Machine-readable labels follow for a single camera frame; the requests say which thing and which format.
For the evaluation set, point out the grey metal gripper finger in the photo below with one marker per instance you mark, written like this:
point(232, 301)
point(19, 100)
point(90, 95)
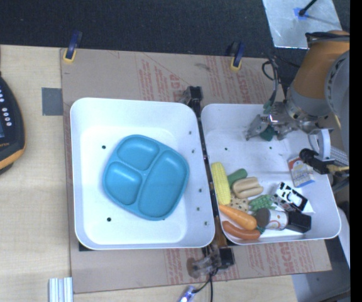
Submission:
point(255, 127)
point(284, 132)

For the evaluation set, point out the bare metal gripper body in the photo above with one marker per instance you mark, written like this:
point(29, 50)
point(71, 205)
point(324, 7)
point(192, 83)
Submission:
point(280, 116)

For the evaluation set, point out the dark green toy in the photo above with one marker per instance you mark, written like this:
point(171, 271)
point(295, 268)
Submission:
point(267, 134)

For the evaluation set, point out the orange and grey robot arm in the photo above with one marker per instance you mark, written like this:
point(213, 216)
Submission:
point(316, 71)

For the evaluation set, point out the white plastic tray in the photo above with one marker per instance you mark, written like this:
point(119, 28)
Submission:
point(256, 162)
point(93, 200)

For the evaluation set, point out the white blue orange carton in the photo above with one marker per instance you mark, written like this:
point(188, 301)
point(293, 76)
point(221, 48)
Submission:
point(300, 171)

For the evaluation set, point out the green toy pickle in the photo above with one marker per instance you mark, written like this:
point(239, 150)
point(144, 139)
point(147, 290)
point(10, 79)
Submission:
point(237, 176)

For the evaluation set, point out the tan hot dog bun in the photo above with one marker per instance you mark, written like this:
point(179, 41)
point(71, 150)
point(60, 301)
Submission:
point(247, 187)

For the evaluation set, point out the black and white carton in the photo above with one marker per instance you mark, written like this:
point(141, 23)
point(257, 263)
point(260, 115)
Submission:
point(292, 197)

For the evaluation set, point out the yellow corn cob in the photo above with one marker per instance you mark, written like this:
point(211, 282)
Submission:
point(221, 182)

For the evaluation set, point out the green pea pods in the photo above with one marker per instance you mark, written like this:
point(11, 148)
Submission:
point(262, 202)

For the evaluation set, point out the small white and orange can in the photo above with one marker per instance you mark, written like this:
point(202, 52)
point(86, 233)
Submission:
point(273, 219)

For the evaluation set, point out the black box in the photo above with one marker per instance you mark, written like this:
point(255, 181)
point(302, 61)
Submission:
point(299, 222)

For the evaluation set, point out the orange carrot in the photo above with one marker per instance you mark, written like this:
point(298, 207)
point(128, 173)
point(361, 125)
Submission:
point(239, 217)

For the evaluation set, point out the orange sausage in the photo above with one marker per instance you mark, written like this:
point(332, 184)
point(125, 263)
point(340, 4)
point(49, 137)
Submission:
point(239, 232)

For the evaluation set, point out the blue divided plate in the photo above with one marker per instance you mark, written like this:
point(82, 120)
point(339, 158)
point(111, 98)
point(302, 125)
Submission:
point(146, 178)

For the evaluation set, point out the brown cardboard board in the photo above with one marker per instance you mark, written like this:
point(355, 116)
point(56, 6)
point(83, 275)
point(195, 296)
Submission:
point(130, 71)

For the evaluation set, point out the black cylinder on white bracket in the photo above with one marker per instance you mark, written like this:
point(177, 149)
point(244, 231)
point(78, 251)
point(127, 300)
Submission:
point(317, 164)

